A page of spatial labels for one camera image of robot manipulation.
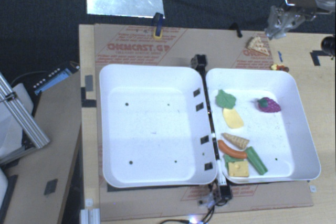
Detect tan pizza slice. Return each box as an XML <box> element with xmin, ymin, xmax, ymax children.
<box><xmin>246</xmin><ymin>36</ymin><xmax>271</xmax><ymax>57</ymax></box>

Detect small yellow and red toy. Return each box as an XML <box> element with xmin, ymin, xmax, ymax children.
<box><xmin>270</xmin><ymin>63</ymin><xmax>290</xmax><ymax>73</ymax></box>

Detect purple grapes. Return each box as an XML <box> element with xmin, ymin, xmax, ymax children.
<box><xmin>256</xmin><ymin>97</ymin><xmax>282</xmax><ymax>114</ymax></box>

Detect green lettuce leaf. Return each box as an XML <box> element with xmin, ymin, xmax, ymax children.
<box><xmin>215</xmin><ymin>89</ymin><xmax>237</xmax><ymax>110</ymax></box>

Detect yellow oval slice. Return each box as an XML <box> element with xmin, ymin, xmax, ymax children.
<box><xmin>222</xmin><ymin>107</ymin><xmax>245</xmax><ymax>130</ymax></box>

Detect brown cardboard board red print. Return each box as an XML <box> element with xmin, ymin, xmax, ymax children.
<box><xmin>93</xmin><ymin>23</ymin><xmax>314</xmax><ymax>221</ymax></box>

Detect white plastic tray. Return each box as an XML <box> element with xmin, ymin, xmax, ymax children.
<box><xmin>99</xmin><ymin>63</ymin><xmax>219</xmax><ymax>189</ymax></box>
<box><xmin>205</xmin><ymin>68</ymin><xmax>322</xmax><ymax>185</ymax></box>

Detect thin black and white rod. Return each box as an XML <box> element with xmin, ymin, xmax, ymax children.
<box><xmin>197</xmin><ymin>65</ymin><xmax>227</xmax><ymax>187</ymax></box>

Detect tan waffle cone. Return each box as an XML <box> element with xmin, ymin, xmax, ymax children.
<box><xmin>220</xmin><ymin>132</ymin><xmax>250</xmax><ymax>151</ymax></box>

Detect orange sausage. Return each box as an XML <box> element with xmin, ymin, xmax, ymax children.
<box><xmin>217</xmin><ymin>139</ymin><xmax>248</xmax><ymax>159</ymax></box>

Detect green stick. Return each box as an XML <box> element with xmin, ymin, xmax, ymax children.
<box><xmin>245</xmin><ymin>146</ymin><xmax>269</xmax><ymax>176</ymax></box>

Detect small green leaf piece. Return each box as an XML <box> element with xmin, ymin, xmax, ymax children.
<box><xmin>223</xmin><ymin>153</ymin><xmax>238</xmax><ymax>172</ymax></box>

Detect yellow cheese block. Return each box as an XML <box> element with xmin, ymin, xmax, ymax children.
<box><xmin>227</xmin><ymin>160</ymin><xmax>250</xmax><ymax>178</ymax></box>

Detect black cylinder on white bracket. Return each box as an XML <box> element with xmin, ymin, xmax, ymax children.
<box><xmin>322</xmin><ymin>35</ymin><xmax>336</xmax><ymax>58</ymax></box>

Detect black block with thin wires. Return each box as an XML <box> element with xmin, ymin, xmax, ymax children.
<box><xmin>190</xmin><ymin>54</ymin><xmax>208</xmax><ymax>70</ymax></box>
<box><xmin>209</xmin><ymin>183</ymin><xmax>233</xmax><ymax>207</ymax></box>

